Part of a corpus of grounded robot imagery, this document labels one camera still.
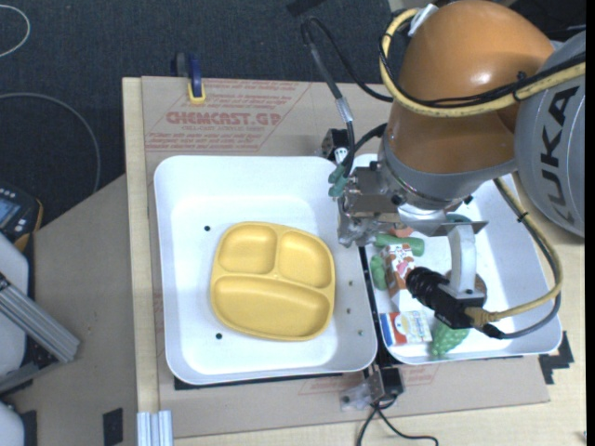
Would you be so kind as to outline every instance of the green plastic object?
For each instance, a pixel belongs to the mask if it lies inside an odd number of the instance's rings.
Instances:
[[[343,189],[345,188],[345,185],[347,185],[347,182],[349,180],[345,177],[340,177],[339,180],[337,180],[335,182],[335,185],[333,185],[329,191],[328,191],[328,196],[330,197],[340,197],[341,194],[343,193]]]
[[[436,327],[432,332],[431,354],[434,357],[441,357],[446,352],[463,342],[469,335],[470,329],[451,329],[442,321],[436,321]]]
[[[370,272],[372,273],[372,281],[374,286],[385,291],[387,286],[387,280],[384,277],[384,263],[379,255],[373,255],[370,258]]]
[[[383,248],[387,244],[403,243],[407,243],[409,246],[411,246],[411,252],[413,253],[413,256],[423,256],[424,250],[426,249],[426,244],[421,238],[415,238],[413,236],[398,238],[397,236],[392,236],[391,234],[379,233],[376,235],[374,246],[376,248]]]
[[[328,183],[335,183],[339,177],[343,175],[343,172],[345,172],[345,165],[337,165],[337,168],[333,170],[333,173],[328,176]]]

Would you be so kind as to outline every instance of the blue clamp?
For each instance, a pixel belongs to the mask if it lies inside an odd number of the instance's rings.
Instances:
[[[188,78],[188,97],[192,104],[205,102],[205,84],[201,76],[198,57],[193,53],[176,53],[171,61],[173,76]]]

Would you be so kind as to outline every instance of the white bracket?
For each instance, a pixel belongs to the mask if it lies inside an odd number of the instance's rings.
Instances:
[[[174,446],[174,428],[169,410],[137,413],[138,446]]]

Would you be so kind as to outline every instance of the black connector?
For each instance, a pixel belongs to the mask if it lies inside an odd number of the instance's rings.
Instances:
[[[450,281],[428,268],[413,269],[407,275],[405,283],[411,295],[427,308],[431,308],[436,319],[451,329],[471,328],[471,317],[465,313],[465,309],[483,306],[484,297],[457,299],[448,294],[441,285],[448,285]]]
[[[380,376],[382,376],[382,385],[384,386],[384,392],[387,397],[397,398],[404,392],[405,388],[398,368],[381,368]]]
[[[322,143],[323,157],[331,162],[338,162],[335,157],[335,150],[339,148],[348,149],[350,140],[347,129],[328,129]]]
[[[482,327],[481,331],[484,334],[486,334],[488,337],[497,338],[497,339],[504,338],[504,333],[500,329],[498,329],[497,327],[492,325],[491,323],[486,323]]]

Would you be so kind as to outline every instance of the cardboard sheet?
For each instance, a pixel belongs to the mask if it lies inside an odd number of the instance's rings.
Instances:
[[[206,102],[188,102],[180,78],[143,77],[147,183],[152,247],[160,406],[172,411],[177,438],[364,419],[343,412],[341,392],[362,375],[343,374],[239,386],[183,388],[164,355],[155,201],[156,166],[174,154],[317,155],[329,128],[341,128],[325,84],[205,80]],[[386,122],[390,105],[345,85],[356,137]],[[377,142],[365,151],[376,152]],[[405,392],[388,416],[476,410],[549,400],[537,356],[399,367]],[[224,408],[226,414],[220,414]]]

